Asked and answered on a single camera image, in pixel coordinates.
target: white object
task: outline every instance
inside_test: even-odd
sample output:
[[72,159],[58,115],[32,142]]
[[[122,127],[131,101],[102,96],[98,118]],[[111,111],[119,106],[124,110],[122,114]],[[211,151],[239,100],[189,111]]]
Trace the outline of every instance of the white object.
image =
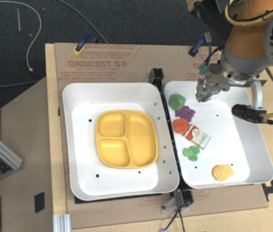
[[[195,110],[191,123],[207,133],[211,139],[200,150],[197,161],[190,161],[182,153],[193,144],[181,134],[174,133],[182,176],[186,184],[195,189],[214,188],[256,183],[267,183],[273,179],[273,166],[258,124],[235,117],[231,109],[235,104],[251,105],[243,87],[231,87],[220,92],[210,101],[196,100],[197,82],[172,81],[165,85],[168,101],[170,95],[180,94],[186,98],[186,106]],[[177,119],[169,107],[171,121]],[[212,175],[216,165],[229,164],[234,175],[218,181]]]
[[[149,83],[74,83],[63,93],[71,189],[86,201],[172,192],[179,174],[158,89]],[[100,160],[95,123],[111,110],[137,110],[154,122],[158,158],[140,169],[117,169]]]

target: table surface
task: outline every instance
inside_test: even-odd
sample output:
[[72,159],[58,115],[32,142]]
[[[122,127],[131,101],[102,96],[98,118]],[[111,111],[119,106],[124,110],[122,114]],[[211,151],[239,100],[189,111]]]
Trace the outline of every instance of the table surface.
[[[61,126],[58,116],[58,86],[56,73],[56,52],[54,44],[46,44],[46,78],[49,118],[49,140],[51,157],[52,201],[53,214],[67,214],[66,191],[64,183],[63,155],[61,144]],[[269,79],[265,72],[262,79]],[[273,112],[273,83],[269,80],[263,87],[264,102],[268,113]],[[273,126],[260,125],[265,144],[273,163]],[[221,232],[221,231],[271,231],[273,232],[273,194],[269,195],[269,207],[263,209],[242,210],[235,212],[216,213],[201,216],[184,217],[186,231],[189,232]],[[151,220],[144,222],[125,223],[102,227],[73,229],[74,232],[159,232],[169,223],[170,219]],[[181,220],[177,217],[168,229],[170,232],[181,232]]]

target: wooden edge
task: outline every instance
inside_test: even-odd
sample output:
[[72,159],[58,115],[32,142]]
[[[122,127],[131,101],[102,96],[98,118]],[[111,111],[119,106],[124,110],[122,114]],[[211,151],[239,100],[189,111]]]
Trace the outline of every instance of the wooden edge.
[[54,44],[45,44],[45,59],[53,214],[63,216],[67,213],[67,201],[65,193],[61,126],[60,117],[58,116],[59,98]]

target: white cable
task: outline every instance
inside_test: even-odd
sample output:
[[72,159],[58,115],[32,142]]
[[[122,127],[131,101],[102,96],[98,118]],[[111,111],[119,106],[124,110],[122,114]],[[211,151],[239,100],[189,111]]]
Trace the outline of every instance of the white cable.
[[40,15],[39,15],[39,13],[38,13],[34,8],[32,8],[30,5],[27,5],[27,4],[23,3],[23,2],[16,2],[16,1],[0,1],[0,3],[15,3],[15,4],[25,5],[25,6],[27,6],[28,8],[32,9],[32,10],[37,14],[37,16],[38,16],[38,18],[39,18],[39,21],[40,21],[39,30],[38,30],[37,34],[35,35],[34,39],[32,40],[31,44],[29,45],[28,50],[27,50],[27,54],[26,54],[27,66],[28,66],[28,68],[29,68],[29,71],[32,72],[33,69],[31,68],[31,66],[30,66],[30,64],[29,64],[28,56],[29,56],[29,51],[30,51],[30,49],[31,49],[31,47],[32,47],[32,45],[33,45],[33,43],[35,42],[36,38],[39,36],[39,34],[40,34],[40,32],[41,32],[41,28],[42,28],[42,20],[41,20],[41,17],[40,17]]

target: blue and yellow clamp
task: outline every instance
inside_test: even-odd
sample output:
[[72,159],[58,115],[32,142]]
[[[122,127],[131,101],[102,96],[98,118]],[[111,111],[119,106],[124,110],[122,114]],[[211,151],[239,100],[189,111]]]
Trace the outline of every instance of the blue and yellow clamp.
[[87,31],[84,36],[80,39],[79,43],[73,48],[73,52],[79,55],[85,48],[85,43],[90,37],[90,33]]

